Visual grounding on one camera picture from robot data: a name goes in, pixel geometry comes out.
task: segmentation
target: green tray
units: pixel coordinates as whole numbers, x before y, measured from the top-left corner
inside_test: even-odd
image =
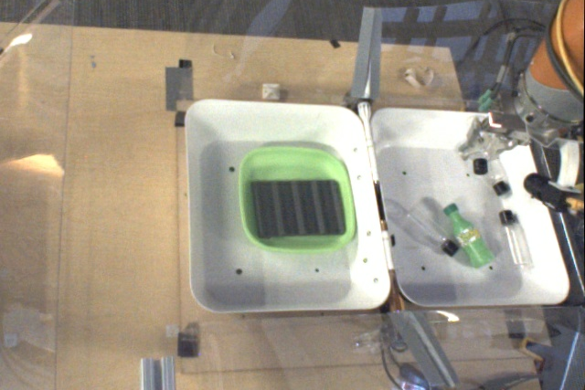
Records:
[[[339,184],[346,222],[346,231],[343,234],[258,237],[252,182],[324,179],[333,179]],[[259,248],[267,250],[291,253],[333,251],[346,245],[356,233],[354,198],[346,166],[323,150],[295,146],[264,146],[249,152],[239,167],[239,208],[248,239]]]

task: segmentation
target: green container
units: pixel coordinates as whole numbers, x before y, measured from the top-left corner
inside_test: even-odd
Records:
[[[453,234],[459,241],[459,245],[469,256],[472,267],[478,269],[494,260],[494,254],[485,244],[479,231],[472,223],[463,218],[456,204],[450,204],[443,210],[453,224]]]
[[[255,181],[335,180],[339,184],[346,231],[338,236],[258,237],[251,183]],[[323,150],[264,146],[249,152],[239,167],[239,208],[248,239],[276,252],[317,253],[338,250],[356,233],[356,212],[349,174],[343,162]]]

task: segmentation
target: green bottle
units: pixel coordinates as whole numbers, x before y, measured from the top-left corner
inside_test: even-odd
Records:
[[[445,207],[443,213],[451,219],[453,234],[469,256],[472,267],[478,269],[494,259],[494,254],[485,244],[479,231],[459,214],[459,208],[456,204]]]

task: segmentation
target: orange cylinder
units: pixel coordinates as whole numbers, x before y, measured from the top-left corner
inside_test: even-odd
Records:
[[[549,29],[552,47],[557,57],[560,57],[559,41],[563,41],[567,50],[568,59],[572,65],[577,79],[583,84],[583,46],[585,34],[584,28],[584,2],[583,0],[567,0],[562,17],[556,15]],[[562,36],[556,34],[557,22],[561,23]],[[545,40],[538,46],[529,67],[532,77],[539,83],[557,90],[565,90],[567,86],[554,70],[547,53]]]

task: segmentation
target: white plastic tray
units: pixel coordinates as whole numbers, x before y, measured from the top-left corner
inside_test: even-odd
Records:
[[[501,155],[513,191],[506,208],[518,214],[534,263],[532,269],[520,269],[500,231],[502,200],[482,176],[473,174],[473,163],[456,152],[476,115],[407,109],[384,109],[374,115],[384,196],[406,208],[426,198],[438,207],[439,217],[442,207],[456,203],[495,253],[489,267],[473,269],[464,252],[449,258],[438,249],[421,247],[390,222],[400,289],[427,307],[558,304],[569,292],[569,277],[548,210],[523,187],[526,175],[536,171],[530,149],[516,147]]]
[[[220,312],[363,310],[388,296],[388,267],[361,121],[338,106],[202,100],[186,115],[191,289]],[[253,245],[239,214],[238,169],[268,144],[327,150],[347,166],[356,237],[325,254]]]

